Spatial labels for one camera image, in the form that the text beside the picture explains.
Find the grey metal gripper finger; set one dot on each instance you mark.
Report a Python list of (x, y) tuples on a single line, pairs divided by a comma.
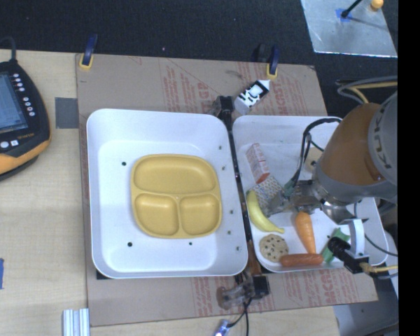
[(278, 206)]

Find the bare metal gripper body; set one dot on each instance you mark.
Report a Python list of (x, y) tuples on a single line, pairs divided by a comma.
[(308, 196)]

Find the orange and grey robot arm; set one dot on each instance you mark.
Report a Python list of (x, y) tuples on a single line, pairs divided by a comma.
[(353, 152)]

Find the white carton with orange pattern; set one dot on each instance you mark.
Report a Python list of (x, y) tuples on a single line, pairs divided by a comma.
[(266, 189)]

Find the yellow banana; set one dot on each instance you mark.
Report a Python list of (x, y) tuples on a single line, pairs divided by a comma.
[(259, 215)]

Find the orange carrot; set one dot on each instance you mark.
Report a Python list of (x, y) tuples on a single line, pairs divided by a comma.
[(305, 231)]

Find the brown chocolate chip biscuit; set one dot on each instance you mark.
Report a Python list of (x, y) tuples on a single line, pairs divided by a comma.
[(273, 248)]

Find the orange and white juice carton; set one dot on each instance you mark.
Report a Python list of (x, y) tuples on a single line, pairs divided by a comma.
[(257, 163)]

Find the green toy vegetable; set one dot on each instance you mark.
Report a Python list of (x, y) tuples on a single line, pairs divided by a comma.
[(330, 248)]

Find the orange sausage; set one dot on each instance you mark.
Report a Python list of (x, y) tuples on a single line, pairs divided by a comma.
[(301, 259)]

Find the white plastic tray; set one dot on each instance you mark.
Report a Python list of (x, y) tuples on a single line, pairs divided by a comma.
[(280, 131), (154, 124)]

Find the yellow divided plate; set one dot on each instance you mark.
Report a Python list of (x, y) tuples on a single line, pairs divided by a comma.
[(175, 194)]

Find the black and white milk carton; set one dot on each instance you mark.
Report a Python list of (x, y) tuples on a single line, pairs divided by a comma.
[(252, 94)]

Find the brown cardboard board red print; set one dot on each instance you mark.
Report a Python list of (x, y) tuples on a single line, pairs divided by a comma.
[(143, 86)]

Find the black cylinder on white bracket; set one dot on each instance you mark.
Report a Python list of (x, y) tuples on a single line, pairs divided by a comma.
[(348, 252)]

